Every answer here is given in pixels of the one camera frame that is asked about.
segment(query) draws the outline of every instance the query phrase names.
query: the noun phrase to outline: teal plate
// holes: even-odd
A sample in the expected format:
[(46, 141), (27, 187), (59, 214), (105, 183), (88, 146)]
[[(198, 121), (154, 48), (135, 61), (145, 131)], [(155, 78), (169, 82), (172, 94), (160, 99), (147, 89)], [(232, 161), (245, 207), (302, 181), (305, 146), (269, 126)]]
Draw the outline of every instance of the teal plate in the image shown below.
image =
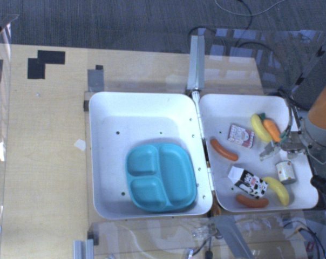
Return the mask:
[(172, 143), (133, 148), (126, 158), (132, 201), (149, 212), (183, 209), (196, 197), (196, 182), (186, 151)]

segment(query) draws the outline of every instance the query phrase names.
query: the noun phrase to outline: small box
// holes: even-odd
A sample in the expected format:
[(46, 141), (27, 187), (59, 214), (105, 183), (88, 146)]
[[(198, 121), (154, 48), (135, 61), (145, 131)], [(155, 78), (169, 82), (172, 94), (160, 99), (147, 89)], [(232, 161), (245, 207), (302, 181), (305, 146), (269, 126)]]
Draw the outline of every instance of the small box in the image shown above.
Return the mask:
[(231, 125), (228, 140), (241, 146), (251, 148), (253, 145), (254, 132), (243, 127)]
[(268, 186), (268, 184), (258, 176), (235, 166), (231, 168), (228, 177), (234, 185), (256, 199), (264, 196)]

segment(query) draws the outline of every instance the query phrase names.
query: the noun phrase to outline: can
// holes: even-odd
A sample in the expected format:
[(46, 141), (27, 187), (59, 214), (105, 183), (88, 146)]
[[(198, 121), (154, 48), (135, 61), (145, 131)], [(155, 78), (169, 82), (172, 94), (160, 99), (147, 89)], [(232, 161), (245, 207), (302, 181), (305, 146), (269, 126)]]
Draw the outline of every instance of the can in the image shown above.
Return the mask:
[(296, 181), (293, 164), (289, 160), (280, 161), (276, 164), (278, 178), (284, 185), (294, 183)]

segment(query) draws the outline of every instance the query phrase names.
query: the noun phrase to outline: brown sausage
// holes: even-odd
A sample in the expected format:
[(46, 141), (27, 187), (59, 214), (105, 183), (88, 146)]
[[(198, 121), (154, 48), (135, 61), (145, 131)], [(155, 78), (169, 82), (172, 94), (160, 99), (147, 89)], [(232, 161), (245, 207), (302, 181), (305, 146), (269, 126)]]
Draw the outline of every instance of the brown sausage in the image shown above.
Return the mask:
[(238, 194), (236, 196), (236, 200), (242, 205), (251, 208), (262, 208), (269, 204), (269, 200), (266, 199), (265, 197), (262, 197), (261, 199), (250, 199), (249, 197), (246, 197), (241, 194)]
[(231, 160), (231, 161), (236, 161), (237, 159), (239, 159), (239, 156), (235, 153), (232, 153), (230, 151), (228, 151), (227, 149), (225, 149), (221, 144), (219, 144), (219, 142), (217, 141), (217, 139), (213, 138), (210, 140), (211, 146), (216, 150), (216, 152), (218, 152), (220, 155), (224, 156), (225, 158)]

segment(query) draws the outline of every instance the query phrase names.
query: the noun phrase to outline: toy banana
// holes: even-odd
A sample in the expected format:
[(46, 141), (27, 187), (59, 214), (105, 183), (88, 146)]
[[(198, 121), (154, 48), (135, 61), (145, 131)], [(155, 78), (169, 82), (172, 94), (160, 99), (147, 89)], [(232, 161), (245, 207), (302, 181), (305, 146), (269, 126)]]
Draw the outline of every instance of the toy banana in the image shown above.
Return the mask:
[(269, 187), (275, 191), (277, 194), (278, 198), (280, 199), (280, 202), (284, 205), (287, 206), (289, 204), (289, 193), (284, 187), (283, 184), (281, 184), (280, 181), (267, 176), (265, 178), (262, 178), (263, 181), (267, 182), (269, 184)]
[(258, 114), (253, 114), (250, 117), (250, 123), (252, 124), (252, 127), (254, 129), (254, 132), (256, 135), (265, 142), (270, 142), (272, 140), (271, 135), (267, 132), (267, 130), (264, 128), (261, 119)]

